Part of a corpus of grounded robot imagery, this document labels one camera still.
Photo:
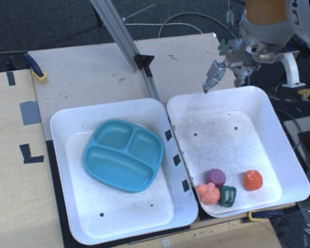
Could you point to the purple toy grapes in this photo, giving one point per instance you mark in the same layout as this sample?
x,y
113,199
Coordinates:
x,y
215,177

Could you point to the black cylinder on white bracket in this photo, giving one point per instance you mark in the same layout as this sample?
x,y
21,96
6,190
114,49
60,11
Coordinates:
x,y
291,69

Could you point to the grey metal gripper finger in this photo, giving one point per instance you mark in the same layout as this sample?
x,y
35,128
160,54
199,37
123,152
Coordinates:
x,y
241,79
214,75

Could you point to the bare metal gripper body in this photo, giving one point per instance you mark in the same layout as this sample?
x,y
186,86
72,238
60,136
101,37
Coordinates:
x,y
243,58

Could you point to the green toy pepper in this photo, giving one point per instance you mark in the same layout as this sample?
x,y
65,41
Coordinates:
x,y
228,196

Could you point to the white plastic tray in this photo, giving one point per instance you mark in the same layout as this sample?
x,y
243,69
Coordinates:
x,y
129,214
221,144

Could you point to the blue divided plate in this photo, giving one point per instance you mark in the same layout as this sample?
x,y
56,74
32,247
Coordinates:
x,y
111,163

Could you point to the orange toy pepper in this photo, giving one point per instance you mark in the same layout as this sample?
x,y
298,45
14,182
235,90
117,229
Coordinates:
x,y
252,180

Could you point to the pink toy vegetable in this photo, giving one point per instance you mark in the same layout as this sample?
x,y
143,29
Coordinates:
x,y
209,194

